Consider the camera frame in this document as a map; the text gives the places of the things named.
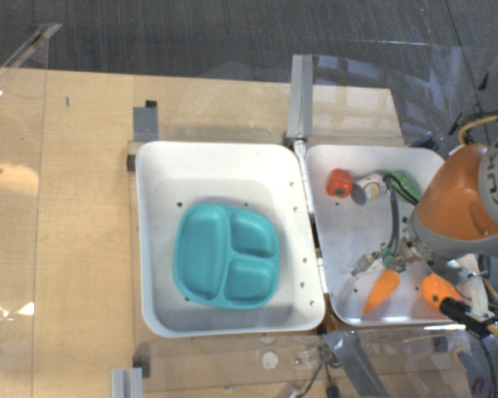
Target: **orange toy carrot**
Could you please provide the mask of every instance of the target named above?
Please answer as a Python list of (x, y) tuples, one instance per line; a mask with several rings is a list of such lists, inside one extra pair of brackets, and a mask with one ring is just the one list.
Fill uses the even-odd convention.
[(370, 313), (385, 301), (400, 283), (400, 274), (393, 269), (383, 272), (373, 287), (364, 307), (364, 314)]
[(437, 311), (444, 298), (454, 298), (456, 301), (461, 301), (461, 296), (454, 287), (434, 273), (422, 279), (421, 292), (422, 298), (427, 304)]

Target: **red toy pepper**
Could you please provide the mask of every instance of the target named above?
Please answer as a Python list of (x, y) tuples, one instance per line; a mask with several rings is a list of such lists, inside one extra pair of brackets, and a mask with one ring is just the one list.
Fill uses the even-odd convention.
[(330, 174), (326, 192), (331, 196), (347, 197), (352, 192), (353, 185), (353, 181), (347, 171), (335, 169)]

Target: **teal divided plate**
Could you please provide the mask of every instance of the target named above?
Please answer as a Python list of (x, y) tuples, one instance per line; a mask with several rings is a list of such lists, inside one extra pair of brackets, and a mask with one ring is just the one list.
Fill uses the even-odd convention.
[(179, 224), (173, 278), (192, 301), (249, 309), (266, 303), (279, 277), (279, 241), (262, 215), (235, 206), (193, 206)]

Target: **gray carpet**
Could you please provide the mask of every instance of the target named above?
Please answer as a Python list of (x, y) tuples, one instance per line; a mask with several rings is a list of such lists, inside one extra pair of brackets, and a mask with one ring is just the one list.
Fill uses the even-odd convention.
[[(289, 80), (292, 53), (368, 60), (347, 41), (400, 41), (498, 53), (498, 0), (0, 0), (0, 63), (43, 22), (63, 28), (50, 67), (63, 70)], [(407, 73), (419, 61), (389, 57)]]

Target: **wooden surface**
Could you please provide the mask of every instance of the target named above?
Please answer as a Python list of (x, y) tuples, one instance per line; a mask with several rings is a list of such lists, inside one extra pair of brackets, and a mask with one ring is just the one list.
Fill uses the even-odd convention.
[[(134, 311), (139, 309), (133, 302), (130, 238), (136, 226), (130, 218), (125, 159), (132, 139), (133, 106), (144, 105), (146, 99), (158, 101), (161, 137), (277, 142), (286, 129), (287, 93), (288, 86), (283, 84), (48, 72), (38, 224), (31, 229), (33, 234), (37, 228), (37, 267), (31, 267), (36, 303), (34, 397), (105, 398), (110, 396), (110, 371), (131, 366)], [(394, 109), (385, 109), (381, 118), (377, 112), (387, 108), (390, 94), (386, 90), (369, 91), (376, 110), (365, 104), (344, 109), (339, 106), (340, 93), (330, 88), (316, 92), (323, 97), (315, 100), (315, 112), (324, 115), (329, 131), (353, 120), (354, 128), (363, 123), (365, 133), (383, 127), (386, 142), (402, 144)], [(361, 100), (357, 95), (349, 98)], [(247, 135), (248, 129), (256, 138)], [(12, 216), (11, 212), (2, 215), (5, 226)], [(181, 342), (159, 346), (172, 347), (177, 355)], [(291, 358), (290, 348), (283, 349), (289, 350), (285, 355)], [(247, 358), (255, 356), (248, 352)], [(212, 360), (205, 352), (199, 362), (206, 366)], [(192, 372), (191, 361), (178, 363)], [(309, 377), (306, 372), (292, 381), (305, 385)], [(338, 377), (344, 390), (351, 391), (343, 372)], [(272, 378), (265, 385), (232, 389), (223, 385), (146, 396), (277, 396), (288, 382)], [(29, 384), (29, 379), (23, 384), (15, 379), (3, 381)], [(320, 375), (309, 396), (321, 396), (325, 385)], [(354, 395), (351, 391), (346, 396)]]

